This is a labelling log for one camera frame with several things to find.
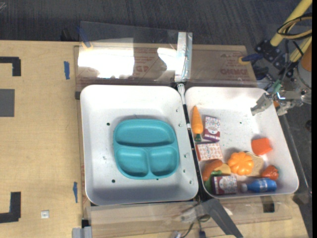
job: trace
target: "blue tape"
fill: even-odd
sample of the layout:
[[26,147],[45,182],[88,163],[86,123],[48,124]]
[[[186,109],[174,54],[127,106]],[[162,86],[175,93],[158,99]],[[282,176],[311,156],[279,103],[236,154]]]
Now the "blue tape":
[[70,79],[70,77],[69,77],[69,74],[70,74],[69,62],[67,62],[67,61],[64,61],[64,72],[65,72],[66,79]]
[[73,192],[75,195],[75,202],[78,203],[78,195],[77,195],[78,189],[77,189],[77,182],[75,182],[75,181],[74,181],[74,186],[73,186]]

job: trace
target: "teal plate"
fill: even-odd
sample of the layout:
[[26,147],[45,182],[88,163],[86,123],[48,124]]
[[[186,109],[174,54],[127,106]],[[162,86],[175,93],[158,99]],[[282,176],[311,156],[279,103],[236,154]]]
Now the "teal plate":
[[165,178],[179,165],[176,134],[161,120],[122,121],[113,133],[113,149],[118,169],[132,179]]

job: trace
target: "yellow pole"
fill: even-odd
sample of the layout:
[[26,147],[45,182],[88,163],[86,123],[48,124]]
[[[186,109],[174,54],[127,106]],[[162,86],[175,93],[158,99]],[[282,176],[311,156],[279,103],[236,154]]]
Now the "yellow pole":
[[[311,44],[311,42],[312,42],[312,36],[310,36],[310,37],[308,37],[307,39],[305,39],[305,40],[303,40],[302,41],[302,43],[299,45],[299,47],[300,47],[300,49],[301,49],[301,51],[303,52],[303,53],[305,53],[306,52],[306,50],[308,49],[308,47],[309,47],[309,45]],[[291,61],[291,62],[296,62],[296,61],[298,61],[298,59],[299,58],[301,58],[301,53],[298,51],[298,49],[295,49],[292,53],[291,53],[291,55],[289,56],[289,60]]]
[[[297,7],[293,10],[291,15],[285,20],[284,24],[290,20],[293,20],[299,16],[302,16],[304,12],[311,6],[313,0],[301,0]],[[283,37],[276,33],[273,38],[270,40],[270,43],[273,47],[277,47],[278,44],[283,40]]]

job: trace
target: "gray square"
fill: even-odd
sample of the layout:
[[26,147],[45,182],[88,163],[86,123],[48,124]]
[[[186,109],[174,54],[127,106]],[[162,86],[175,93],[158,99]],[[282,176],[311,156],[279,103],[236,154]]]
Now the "gray square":
[[0,89],[0,117],[14,117],[14,89]]

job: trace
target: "small box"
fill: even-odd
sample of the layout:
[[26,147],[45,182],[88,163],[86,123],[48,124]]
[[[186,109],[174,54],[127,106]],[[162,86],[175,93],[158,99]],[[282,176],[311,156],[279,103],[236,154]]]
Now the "small box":
[[218,142],[220,140],[220,120],[214,117],[205,117],[204,139]]
[[219,143],[196,144],[196,152],[199,161],[222,159],[222,151]]
[[236,194],[237,178],[236,176],[213,177],[211,186],[216,195]]

